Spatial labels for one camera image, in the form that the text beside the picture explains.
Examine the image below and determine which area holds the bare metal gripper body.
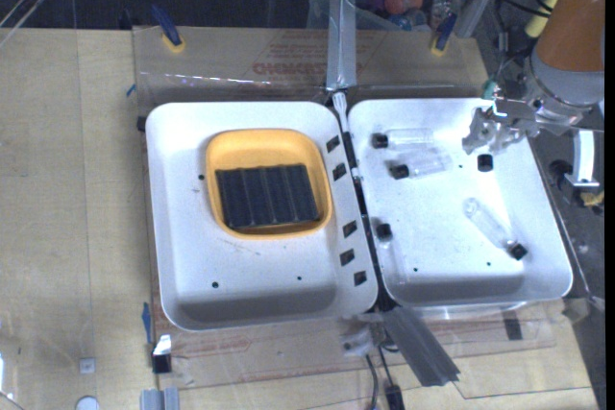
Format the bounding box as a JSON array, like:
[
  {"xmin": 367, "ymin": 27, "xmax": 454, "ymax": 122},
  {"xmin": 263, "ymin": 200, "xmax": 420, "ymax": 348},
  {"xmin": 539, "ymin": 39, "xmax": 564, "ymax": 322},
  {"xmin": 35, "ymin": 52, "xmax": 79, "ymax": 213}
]
[{"xmin": 493, "ymin": 95, "xmax": 586, "ymax": 138}]

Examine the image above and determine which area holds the clear plastic bottle black cap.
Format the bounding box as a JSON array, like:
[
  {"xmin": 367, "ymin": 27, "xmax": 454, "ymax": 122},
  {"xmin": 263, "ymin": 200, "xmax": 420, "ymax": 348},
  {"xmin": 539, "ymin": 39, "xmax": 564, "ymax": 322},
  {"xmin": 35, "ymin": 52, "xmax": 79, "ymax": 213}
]
[
  {"xmin": 388, "ymin": 152, "xmax": 454, "ymax": 181},
  {"xmin": 462, "ymin": 197, "xmax": 529, "ymax": 262},
  {"xmin": 375, "ymin": 222, "xmax": 410, "ymax": 290},
  {"xmin": 371, "ymin": 127, "xmax": 434, "ymax": 150}
]

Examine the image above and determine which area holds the white plastic tray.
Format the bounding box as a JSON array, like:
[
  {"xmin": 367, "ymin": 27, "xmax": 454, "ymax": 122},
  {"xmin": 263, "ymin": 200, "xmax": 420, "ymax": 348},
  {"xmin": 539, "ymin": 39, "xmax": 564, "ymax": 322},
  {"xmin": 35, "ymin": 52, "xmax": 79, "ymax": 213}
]
[
  {"xmin": 346, "ymin": 97, "xmax": 575, "ymax": 308},
  {"xmin": 144, "ymin": 100, "xmax": 380, "ymax": 332}
]

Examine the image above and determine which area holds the yellow plastic bowl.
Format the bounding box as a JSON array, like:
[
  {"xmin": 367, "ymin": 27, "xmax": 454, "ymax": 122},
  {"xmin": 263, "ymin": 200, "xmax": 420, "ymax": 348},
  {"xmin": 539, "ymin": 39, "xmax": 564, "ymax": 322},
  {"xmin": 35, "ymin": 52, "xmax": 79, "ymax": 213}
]
[{"xmin": 205, "ymin": 128, "xmax": 334, "ymax": 241}]

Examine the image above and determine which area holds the black ribbed rack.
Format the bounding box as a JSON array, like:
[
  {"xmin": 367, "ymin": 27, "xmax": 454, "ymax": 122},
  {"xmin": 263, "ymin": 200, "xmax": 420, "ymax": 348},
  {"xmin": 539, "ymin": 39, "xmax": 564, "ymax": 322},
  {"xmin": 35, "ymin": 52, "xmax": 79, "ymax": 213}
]
[{"xmin": 213, "ymin": 163, "xmax": 323, "ymax": 229}]

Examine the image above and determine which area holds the brown cardboard board red print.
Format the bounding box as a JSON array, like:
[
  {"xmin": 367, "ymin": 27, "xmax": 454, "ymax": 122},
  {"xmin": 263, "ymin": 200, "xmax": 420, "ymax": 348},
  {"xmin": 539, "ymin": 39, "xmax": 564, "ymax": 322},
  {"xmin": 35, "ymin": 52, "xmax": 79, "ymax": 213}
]
[{"xmin": 131, "ymin": 24, "xmax": 593, "ymax": 399}]

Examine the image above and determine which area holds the black cylinder on white bracket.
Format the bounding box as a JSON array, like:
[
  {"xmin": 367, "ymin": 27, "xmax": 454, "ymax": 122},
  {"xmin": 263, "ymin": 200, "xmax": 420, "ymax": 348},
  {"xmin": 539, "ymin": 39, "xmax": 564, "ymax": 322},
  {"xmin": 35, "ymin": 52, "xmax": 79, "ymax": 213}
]
[{"xmin": 549, "ymin": 129, "xmax": 603, "ymax": 208}]

